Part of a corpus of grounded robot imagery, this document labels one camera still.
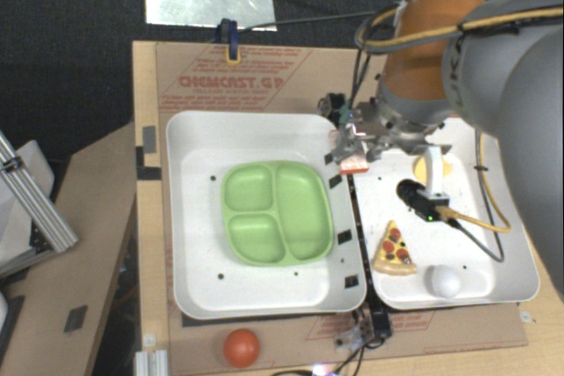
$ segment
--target divided green plate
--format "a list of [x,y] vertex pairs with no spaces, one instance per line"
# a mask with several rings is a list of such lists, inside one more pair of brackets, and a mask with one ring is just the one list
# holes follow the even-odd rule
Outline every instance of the divided green plate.
[[308,263],[333,246],[323,181],[303,163],[268,161],[232,168],[221,183],[221,207],[229,245],[246,263]]

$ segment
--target red ball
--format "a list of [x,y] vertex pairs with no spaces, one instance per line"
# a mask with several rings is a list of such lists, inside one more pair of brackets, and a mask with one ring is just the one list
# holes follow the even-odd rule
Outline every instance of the red ball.
[[234,330],[223,343],[223,354],[227,362],[236,368],[253,365],[260,350],[258,338],[248,329]]

